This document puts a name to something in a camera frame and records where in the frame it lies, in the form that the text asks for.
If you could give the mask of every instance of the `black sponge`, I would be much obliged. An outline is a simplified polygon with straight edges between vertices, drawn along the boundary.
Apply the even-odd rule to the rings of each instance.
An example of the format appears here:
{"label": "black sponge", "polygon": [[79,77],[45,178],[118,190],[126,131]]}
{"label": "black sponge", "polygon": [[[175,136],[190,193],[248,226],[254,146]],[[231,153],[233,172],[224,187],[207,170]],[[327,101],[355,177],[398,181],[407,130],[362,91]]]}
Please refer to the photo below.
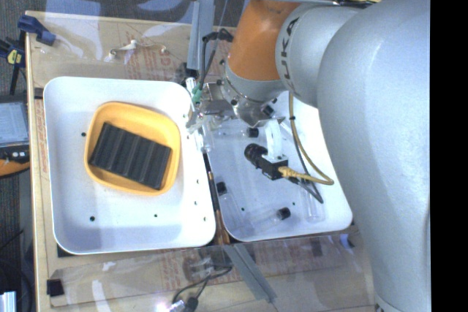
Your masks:
{"label": "black sponge", "polygon": [[165,145],[106,122],[102,125],[96,147],[88,162],[160,190],[170,152],[171,149]]}

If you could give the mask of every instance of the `white cable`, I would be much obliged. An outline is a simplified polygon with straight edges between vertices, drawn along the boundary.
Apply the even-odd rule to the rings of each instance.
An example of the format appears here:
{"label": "white cable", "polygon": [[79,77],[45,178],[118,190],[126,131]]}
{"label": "white cable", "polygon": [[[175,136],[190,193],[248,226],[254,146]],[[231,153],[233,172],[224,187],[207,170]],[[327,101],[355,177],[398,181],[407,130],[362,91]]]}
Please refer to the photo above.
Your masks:
{"label": "white cable", "polygon": [[161,53],[166,52],[166,46],[163,45],[162,43],[153,43],[152,45],[144,45],[142,43],[139,43],[136,39],[132,39],[130,43],[126,46],[120,47],[120,48],[113,48],[112,50],[109,51],[109,55],[105,59],[107,62],[113,60],[118,51],[129,51],[129,50],[136,50],[137,47],[153,47],[153,46],[161,46]]}

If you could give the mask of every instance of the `orange object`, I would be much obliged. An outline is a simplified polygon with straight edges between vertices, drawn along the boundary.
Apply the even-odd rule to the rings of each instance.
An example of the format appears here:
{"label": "orange object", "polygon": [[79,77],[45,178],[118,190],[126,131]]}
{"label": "orange object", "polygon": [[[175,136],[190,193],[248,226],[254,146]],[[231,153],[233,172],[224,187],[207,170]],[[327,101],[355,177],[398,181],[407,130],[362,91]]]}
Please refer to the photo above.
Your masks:
{"label": "orange object", "polygon": [[21,172],[29,168],[29,163],[20,164],[16,161],[9,161],[0,159],[0,177],[12,175],[16,172]]}
{"label": "orange object", "polygon": [[[161,189],[152,189],[151,187],[88,163],[89,157],[93,153],[94,147],[96,147],[104,122],[108,122],[111,125],[125,129],[128,132],[161,145],[165,145],[172,150],[162,178]],[[136,105],[108,102],[97,109],[91,120],[91,125],[86,135],[84,161],[86,172],[88,172],[90,177],[97,183],[136,194],[159,195],[169,191],[173,186],[176,180],[180,153],[181,135],[177,124],[170,118],[161,113]]]}
{"label": "orange object", "polygon": [[251,0],[238,24],[228,56],[229,68],[247,80],[279,80],[275,46],[286,17],[299,6],[274,0]]}

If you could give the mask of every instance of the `orange bowl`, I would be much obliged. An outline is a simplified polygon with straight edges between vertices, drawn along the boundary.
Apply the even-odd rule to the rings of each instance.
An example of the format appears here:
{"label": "orange bowl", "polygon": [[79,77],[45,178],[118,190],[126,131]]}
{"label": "orange bowl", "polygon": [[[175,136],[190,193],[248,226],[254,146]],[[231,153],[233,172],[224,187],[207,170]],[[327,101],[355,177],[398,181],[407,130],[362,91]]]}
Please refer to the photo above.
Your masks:
{"label": "orange bowl", "polygon": [[[171,149],[161,188],[152,189],[136,181],[107,170],[90,165],[88,160],[96,147],[104,122],[127,130],[128,132],[165,145]],[[181,135],[177,124],[167,116],[136,105],[108,102],[94,113],[86,135],[85,168],[89,176],[105,186],[142,195],[160,195],[173,186],[181,154]]]}

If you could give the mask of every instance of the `white tray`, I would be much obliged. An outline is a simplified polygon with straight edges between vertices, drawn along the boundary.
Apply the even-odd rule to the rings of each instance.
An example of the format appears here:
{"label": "white tray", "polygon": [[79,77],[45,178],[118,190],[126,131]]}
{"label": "white tray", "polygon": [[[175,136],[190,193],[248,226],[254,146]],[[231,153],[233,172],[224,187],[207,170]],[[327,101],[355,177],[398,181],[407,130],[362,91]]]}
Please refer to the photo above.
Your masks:
{"label": "white tray", "polygon": [[[280,95],[276,104],[271,106],[275,109],[275,115],[286,117],[280,127],[282,150],[289,158],[289,166],[302,171],[290,131],[288,94]],[[219,205],[227,231],[237,240],[251,242],[334,232],[351,224],[352,212],[331,164],[318,111],[298,100],[295,100],[294,108],[299,138],[304,148],[316,165],[335,180],[335,184],[317,184],[325,201],[321,205],[304,189],[284,178],[269,180],[244,157],[249,143],[267,146],[264,128],[260,128],[258,138],[248,138],[242,135],[247,127],[242,121],[223,123],[219,129],[212,131],[213,150],[208,157],[215,182],[225,182],[229,191],[230,197],[219,197]],[[289,208],[291,216],[268,230],[255,225],[258,216],[274,213],[280,208]]]}
{"label": "white tray", "polygon": [[[44,90],[53,232],[72,254],[197,247],[216,224],[203,155],[185,128],[189,93],[170,82],[59,77]],[[93,181],[84,167],[94,111],[106,102],[141,105],[171,118],[181,132],[174,186],[148,197]]]}

